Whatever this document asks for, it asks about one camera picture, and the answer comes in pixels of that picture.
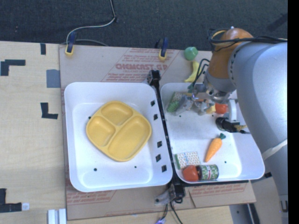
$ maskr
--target robotic arm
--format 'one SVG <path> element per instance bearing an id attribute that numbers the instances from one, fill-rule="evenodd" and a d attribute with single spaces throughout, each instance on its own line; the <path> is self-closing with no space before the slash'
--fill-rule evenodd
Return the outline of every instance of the robotic arm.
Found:
<path id="1" fill-rule="evenodd" d="M 220 40 L 214 40 L 219 33 Z M 216 31 L 210 38 L 216 47 L 204 78 L 206 94 L 225 104 L 236 90 L 246 125 L 276 184 L 282 221 L 288 223 L 287 40 L 253 38 L 238 28 Z"/>

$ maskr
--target white tray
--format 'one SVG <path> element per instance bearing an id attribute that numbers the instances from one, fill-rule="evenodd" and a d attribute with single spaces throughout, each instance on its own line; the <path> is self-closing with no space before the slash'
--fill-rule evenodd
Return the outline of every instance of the white tray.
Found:
<path id="1" fill-rule="evenodd" d="M 143 83 L 90 83 L 68 85 L 64 91 L 70 180 L 82 192 L 129 189 L 167 184 L 171 161 L 155 91 Z M 119 100 L 141 113 L 152 135 L 131 160 L 117 162 L 88 139 L 89 117 L 109 101 Z"/>
<path id="2" fill-rule="evenodd" d="M 189 85 L 190 83 L 169 83 L 161 88 L 172 154 L 197 151 L 202 165 L 216 164 L 220 173 L 218 179 L 205 182 L 242 181 L 262 177 L 264 175 L 263 159 L 250 134 L 220 131 L 215 124 L 216 118 L 219 117 L 216 113 L 199 116 L 191 109 L 175 116 L 166 111 L 173 93 L 187 92 Z M 241 125 L 245 124 L 238 105 L 237 119 Z M 209 162 L 205 163 L 204 158 L 208 146 L 211 140 L 220 133 L 226 135 L 222 147 Z M 176 172 L 183 181 L 188 182 L 183 178 L 182 171 L 177 165 Z"/>

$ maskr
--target tray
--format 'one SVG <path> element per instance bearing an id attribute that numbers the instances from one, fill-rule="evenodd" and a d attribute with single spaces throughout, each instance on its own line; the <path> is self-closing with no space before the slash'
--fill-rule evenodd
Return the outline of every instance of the tray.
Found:
<path id="1" fill-rule="evenodd" d="M 129 161 L 147 143 L 151 126 L 138 111 L 121 101 L 104 104 L 89 120 L 87 137 L 115 161 Z"/>
<path id="2" fill-rule="evenodd" d="M 87 137 L 86 125 L 102 106 L 120 101 L 139 112 L 152 128 L 144 147 L 129 161 L 118 162 Z M 77 82 L 64 91 L 70 180 L 82 192 L 167 184 L 171 161 L 155 91 L 143 83 Z"/>
<path id="3" fill-rule="evenodd" d="M 161 97 L 172 154 L 197 152 L 201 165 L 216 164 L 219 169 L 217 180 L 188 182 L 183 178 L 182 169 L 176 165 L 178 176 L 187 183 L 231 182 L 259 179 L 264 175 L 263 159 L 250 134 L 220 131 L 215 124 L 216 113 L 199 116 L 195 110 L 184 111 L 178 116 L 166 111 L 174 92 L 187 92 L 190 83 L 168 83 L 161 88 Z M 239 106 L 237 119 L 245 124 Z M 204 162 L 206 151 L 213 138 L 224 133 L 221 149 L 209 161 Z"/>

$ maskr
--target yellow plate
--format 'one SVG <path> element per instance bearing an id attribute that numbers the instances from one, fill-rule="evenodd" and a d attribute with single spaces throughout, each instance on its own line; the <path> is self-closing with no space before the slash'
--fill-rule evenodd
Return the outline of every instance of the yellow plate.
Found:
<path id="1" fill-rule="evenodd" d="M 88 121 L 88 139 L 115 161 L 129 161 L 151 136 L 148 120 L 121 101 L 104 104 Z"/>

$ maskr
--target flattened cardboard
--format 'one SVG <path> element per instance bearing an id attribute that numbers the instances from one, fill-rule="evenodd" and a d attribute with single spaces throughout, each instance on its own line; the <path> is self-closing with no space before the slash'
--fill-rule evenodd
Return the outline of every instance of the flattened cardboard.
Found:
<path id="1" fill-rule="evenodd" d="M 192 63 L 185 60 L 181 50 L 167 50 L 167 59 L 161 62 L 158 49 L 75 46 L 72 56 L 67 56 L 64 49 L 65 46 L 59 46 L 68 220 L 163 211 L 164 206 L 155 206 L 154 199 L 166 186 L 90 193 L 72 187 L 68 176 L 64 89 L 73 82 L 145 82 L 150 70 L 160 71 L 162 87 L 166 83 L 184 82 L 192 73 Z M 210 59 L 211 55 L 200 51 L 196 61 Z M 176 204 L 176 209 L 256 201 L 250 182 L 202 185 L 185 190 L 183 203 Z"/>

